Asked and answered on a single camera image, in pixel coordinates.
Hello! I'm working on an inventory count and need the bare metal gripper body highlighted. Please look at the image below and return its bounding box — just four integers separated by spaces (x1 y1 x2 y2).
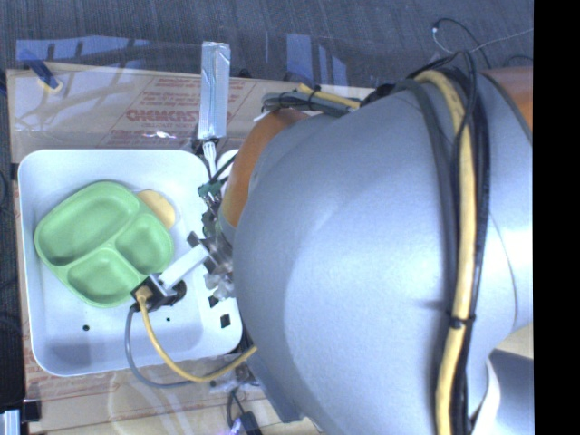
187 207 236 299

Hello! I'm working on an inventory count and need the yellow round toy food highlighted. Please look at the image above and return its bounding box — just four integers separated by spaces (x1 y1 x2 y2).
137 189 178 231

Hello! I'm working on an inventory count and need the green divided plate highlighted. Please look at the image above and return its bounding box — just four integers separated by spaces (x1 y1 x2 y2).
34 179 176 309

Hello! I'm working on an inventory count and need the white plastic tray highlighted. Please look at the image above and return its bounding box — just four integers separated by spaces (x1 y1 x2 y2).
16 149 213 378

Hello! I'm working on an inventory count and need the brown cardboard board red print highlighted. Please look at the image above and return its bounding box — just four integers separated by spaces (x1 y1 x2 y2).
6 61 377 435

